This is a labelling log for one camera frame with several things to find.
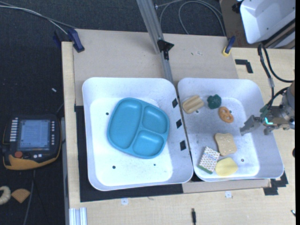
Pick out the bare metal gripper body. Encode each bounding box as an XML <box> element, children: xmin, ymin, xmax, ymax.
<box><xmin>260</xmin><ymin>105</ymin><xmax>295</xmax><ymax>130</ymax></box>

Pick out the white plastic tray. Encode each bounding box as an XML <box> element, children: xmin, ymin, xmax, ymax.
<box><xmin>81</xmin><ymin>76</ymin><xmax>194</xmax><ymax>192</ymax></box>
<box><xmin>177</xmin><ymin>77</ymin><xmax>285</xmax><ymax>182</ymax></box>

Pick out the orange pretzel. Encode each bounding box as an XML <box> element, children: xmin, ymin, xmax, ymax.
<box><xmin>218</xmin><ymin>106</ymin><xmax>234</xmax><ymax>124</ymax></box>

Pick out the beige bread slice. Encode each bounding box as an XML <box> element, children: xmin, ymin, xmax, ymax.
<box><xmin>214</xmin><ymin>132</ymin><xmax>237</xmax><ymax>157</ymax></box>

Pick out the green broccoli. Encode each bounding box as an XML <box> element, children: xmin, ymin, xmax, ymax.
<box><xmin>207</xmin><ymin>94</ymin><xmax>222</xmax><ymax>110</ymax></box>

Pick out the yellow rounded potato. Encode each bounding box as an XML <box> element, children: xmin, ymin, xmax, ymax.
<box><xmin>215</xmin><ymin>157</ymin><xmax>239</xmax><ymax>178</ymax></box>

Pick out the white patterned packet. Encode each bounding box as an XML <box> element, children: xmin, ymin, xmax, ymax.
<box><xmin>197</xmin><ymin>146</ymin><xmax>221</xmax><ymax>175</ymax></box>

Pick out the beige hot dog bun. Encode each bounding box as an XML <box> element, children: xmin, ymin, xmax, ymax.
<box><xmin>182</xmin><ymin>95</ymin><xmax>205</xmax><ymax>114</ymax></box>

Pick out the blue divided plate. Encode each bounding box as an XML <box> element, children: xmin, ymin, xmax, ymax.
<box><xmin>107</xmin><ymin>97</ymin><xmax>171</xmax><ymax>159</ymax></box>

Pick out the pale brown flat board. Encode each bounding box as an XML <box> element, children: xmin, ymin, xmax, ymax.
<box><xmin>72</xmin><ymin>28</ymin><xmax>278</xmax><ymax>195</ymax></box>

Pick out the orange biscuit wedge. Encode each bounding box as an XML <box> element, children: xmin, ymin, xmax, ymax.
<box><xmin>11</xmin><ymin>188</ymin><xmax>31</xmax><ymax>204</ymax></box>

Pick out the beige doughnut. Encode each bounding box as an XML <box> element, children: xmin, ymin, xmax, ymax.
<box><xmin>0</xmin><ymin>186</ymin><xmax>12</xmax><ymax>206</ymax></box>

